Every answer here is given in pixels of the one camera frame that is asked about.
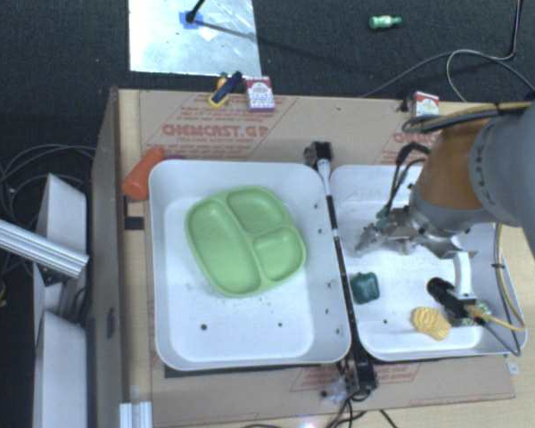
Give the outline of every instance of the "green divided plate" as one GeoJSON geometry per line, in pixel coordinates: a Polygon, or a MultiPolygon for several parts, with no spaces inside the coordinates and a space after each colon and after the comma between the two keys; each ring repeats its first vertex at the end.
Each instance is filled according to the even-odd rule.
{"type": "Polygon", "coordinates": [[[186,213],[188,243],[212,286],[229,297],[264,292],[305,265],[305,244],[285,206],[263,187],[209,196],[186,213]]]}

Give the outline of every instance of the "red and white box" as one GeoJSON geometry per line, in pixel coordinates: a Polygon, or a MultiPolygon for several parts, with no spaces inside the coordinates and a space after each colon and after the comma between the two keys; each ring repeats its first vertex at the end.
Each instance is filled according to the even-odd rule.
{"type": "Polygon", "coordinates": [[[432,116],[440,112],[440,98],[436,95],[416,91],[414,94],[414,106],[412,114],[417,116],[432,116]]]}
{"type": "Polygon", "coordinates": [[[274,111],[276,102],[269,77],[247,78],[245,80],[248,109],[251,112],[274,111]]]}

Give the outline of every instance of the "black carpet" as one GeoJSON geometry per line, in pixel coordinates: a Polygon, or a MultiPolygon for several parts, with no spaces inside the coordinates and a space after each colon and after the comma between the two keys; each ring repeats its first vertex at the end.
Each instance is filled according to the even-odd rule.
{"type": "MultiPolygon", "coordinates": [[[[279,95],[360,96],[435,54],[469,48],[509,50],[516,0],[253,0],[262,70],[279,95]],[[402,17],[385,31],[369,16],[402,17]]],[[[517,53],[508,63],[535,86],[535,0],[524,0],[517,53]]],[[[460,56],[453,78],[469,101],[523,99],[528,87],[492,62],[460,56]]],[[[128,0],[0,0],[0,161],[37,144],[95,146],[110,85],[211,90],[211,78],[128,69],[128,0]]],[[[445,61],[431,62],[375,97],[423,89],[457,100],[445,61]]],[[[84,178],[75,155],[45,160],[12,180],[44,170],[84,178]]],[[[37,212],[39,185],[17,205],[37,212]]],[[[0,267],[4,255],[0,253],[0,267]]],[[[0,308],[0,427],[31,426],[34,350],[31,279],[5,276],[0,308]]]]}

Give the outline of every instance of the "small green bottle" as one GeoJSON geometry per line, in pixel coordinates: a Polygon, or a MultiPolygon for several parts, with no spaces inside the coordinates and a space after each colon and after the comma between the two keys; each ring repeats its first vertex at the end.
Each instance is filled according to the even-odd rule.
{"type": "Polygon", "coordinates": [[[387,29],[393,25],[402,22],[402,18],[393,18],[391,16],[374,16],[368,20],[368,26],[371,29],[387,29]]]}

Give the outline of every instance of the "yellow sponge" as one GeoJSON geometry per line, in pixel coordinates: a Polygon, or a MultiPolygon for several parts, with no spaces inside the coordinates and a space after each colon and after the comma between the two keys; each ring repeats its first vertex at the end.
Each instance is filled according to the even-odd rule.
{"type": "Polygon", "coordinates": [[[444,315],[434,308],[414,309],[410,321],[413,327],[420,333],[429,334],[437,341],[446,338],[449,329],[452,327],[444,315]]]}

